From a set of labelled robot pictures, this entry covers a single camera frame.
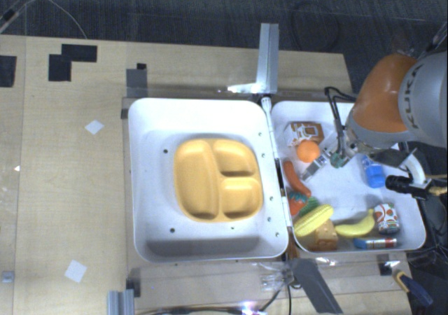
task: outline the white diamond sticker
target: white diamond sticker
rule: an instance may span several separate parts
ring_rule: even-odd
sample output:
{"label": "white diamond sticker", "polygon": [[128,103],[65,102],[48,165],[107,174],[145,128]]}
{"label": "white diamond sticker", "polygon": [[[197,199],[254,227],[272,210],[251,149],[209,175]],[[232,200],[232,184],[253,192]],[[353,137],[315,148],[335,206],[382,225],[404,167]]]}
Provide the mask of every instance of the white diamond sticker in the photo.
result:
{"label": "white diamond sticker", "polygon": [[103,127],[104,127],[104,125],[101,122],[99,122],[97,120],[93,120],[91,123],[89,123],[84,128],[91,134],[97,134],[100,131],[100,129]]}
{"label": "white diamond sticker", "polygon": [[85,265],[82,265],[76,260],[72,260],[65,272],[65,276],[73,281],[76,281],[76,283],[80,283],[86,270],[87,267]]}

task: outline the carrot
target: carrot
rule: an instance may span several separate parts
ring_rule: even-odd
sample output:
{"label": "carrot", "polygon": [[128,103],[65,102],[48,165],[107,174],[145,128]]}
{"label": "carrot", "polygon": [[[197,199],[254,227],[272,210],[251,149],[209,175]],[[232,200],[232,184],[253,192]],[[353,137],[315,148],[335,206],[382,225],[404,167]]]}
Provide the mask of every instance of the carrot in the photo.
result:
{"label": "carrot", "polygon": [[302,183],[299,177],[297,177],[297,174],[295,174],[294,165],[291,161],[285,161],[283,163],[283,172],[285,173],[286,179],[292,189],[306,195],[308,198],[311,197],[311,191],[305,184]]}

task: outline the wooden table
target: wooden table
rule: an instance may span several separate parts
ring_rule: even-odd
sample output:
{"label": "wooden table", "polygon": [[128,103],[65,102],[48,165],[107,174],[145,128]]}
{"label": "wooden table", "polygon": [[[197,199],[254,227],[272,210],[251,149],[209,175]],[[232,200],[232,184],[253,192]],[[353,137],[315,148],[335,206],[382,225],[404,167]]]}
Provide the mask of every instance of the wooden table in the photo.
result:
{"label": "wooden table", "polygon": [[[62,43],[97,46],[97,62],[74,62],[70,83],[49,82],[48,56],[60,54]],[[0,271],[15,269],[14,283],[0,283],[0,314],[105,314],[107,293],[124,290],[127,277],[120,119],[126,69],[146,64],[150,87],[221,90],[255,80],[258,51],[0,36],[0,55],[17,56],[14,87],[0,88],[0,134],[7,134],[0,137],[0,150],[7,150],[0,155]],[[325,85],[350,91],[343,56],[280,52],[279,88],[320,91]],[[84,128],[93,120],[104,125],[96,135]],[[409,273],[404,254],[395,256]],[[64,276],[72,260],[87,267],[79,283]],[[346,314],[410,312],[406,294],[391,277],[379,276],[372,261],[360,261],[350,267],[354,275],[344,276],[349,267],[323,272]],[[184,288],[164,274],[154,282],[164,293],[174,286],[172,299],[179,303],[210,293],[193,276],[182,278]],[[287,313],[285,297],[270,314]],[[297,313],[314,314],[302,290],[293,297]]]}

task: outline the dark background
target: dark background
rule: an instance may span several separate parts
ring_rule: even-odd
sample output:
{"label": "dark background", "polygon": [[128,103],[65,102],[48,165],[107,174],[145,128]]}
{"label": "dark background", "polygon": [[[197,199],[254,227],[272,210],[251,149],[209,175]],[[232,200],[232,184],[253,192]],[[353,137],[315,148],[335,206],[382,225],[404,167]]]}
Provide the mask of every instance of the dark background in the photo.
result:
{"label": "dark background", "polygon": [[[15,1],[0,0],[0,13]],[[447,20],[447,0],[53,1],[77,19],[89,39],[257,48],[260,23],[279,23],[282,50],[343,53],[355,92],[381,57],[398,49],[419,55]],[[83,37],[47,0],[30,4],[6,34]],[[427,172],[447,173],[445,150],[420,149]],[[426,248],[446,246],[446,210],[438,199],[426,208],[431,218]],[[433,230],[442,235],[432,237]],[[435,298],[427,314],[448,314],[446,259],[418,255],[412,273]]]}

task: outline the orange fruit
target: orange fruit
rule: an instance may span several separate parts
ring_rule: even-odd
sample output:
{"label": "orange fruit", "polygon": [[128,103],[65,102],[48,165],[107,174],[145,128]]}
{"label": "orange fruit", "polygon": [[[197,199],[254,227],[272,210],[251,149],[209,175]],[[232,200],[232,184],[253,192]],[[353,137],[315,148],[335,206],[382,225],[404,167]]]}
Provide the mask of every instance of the orange fruit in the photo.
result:
{"label": "orange fruit", "polygon": [[300,142],[299,146],[295,150],[297,157],[302,162],[313,162],[318,156],[321,155],[321,150],[316,142],[305,139]]}

